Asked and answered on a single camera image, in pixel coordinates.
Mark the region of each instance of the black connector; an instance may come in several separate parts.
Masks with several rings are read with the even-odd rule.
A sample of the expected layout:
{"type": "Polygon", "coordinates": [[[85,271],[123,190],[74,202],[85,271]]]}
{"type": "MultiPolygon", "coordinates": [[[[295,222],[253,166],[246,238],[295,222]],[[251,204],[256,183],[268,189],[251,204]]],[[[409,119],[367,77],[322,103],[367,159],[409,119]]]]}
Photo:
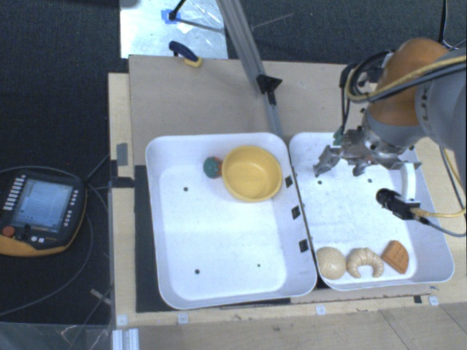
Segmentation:
{"type": "Polygon", "coordinates": [[[377,201],[382,207],[392,211],[394,215],[403,220],[415,219],[415,215],[410,209],[420,207],[420,202],[407,203],[399,193],[386,188],[378,191],[377,201]]]}

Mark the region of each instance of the dark carpet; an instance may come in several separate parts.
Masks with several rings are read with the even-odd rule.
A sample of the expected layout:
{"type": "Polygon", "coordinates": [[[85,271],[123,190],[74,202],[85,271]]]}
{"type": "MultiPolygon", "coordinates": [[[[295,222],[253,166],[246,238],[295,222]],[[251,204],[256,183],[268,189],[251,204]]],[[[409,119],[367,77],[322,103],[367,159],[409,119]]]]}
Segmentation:
{"type": "MultiPolygon", "coordinates": [[[[443,0],[241,0],[265,60],[349,63],[414,36],[438,38],[443,0]],[[262,25],[274,18],[289,17],[262,25]]],[[[466,36],[467,0],[449,0],[446,39],[466,36]]],[[[51,166],[86,177],[107,155],[107,74],[120,59],[118,0],[0,0],[0,170],[51,166]]],[[[236,55],[231,44],[229,55],[236,55]]],[[[6,180],[0,177],[0,184],[6,180]]],[[[90,183],[109,181],[106,162],[90,183]]],[[[66,289],[5,322],[81,324],[106,292],[107,213],[89,195],[94,240],[90,261],[66,289]]],[[[64,253],[0,256],[0,315],[65,284],[90,248],[88,224],[64,253]]],[[[89,320],[105,324],[106,305],[89,320]]]]}

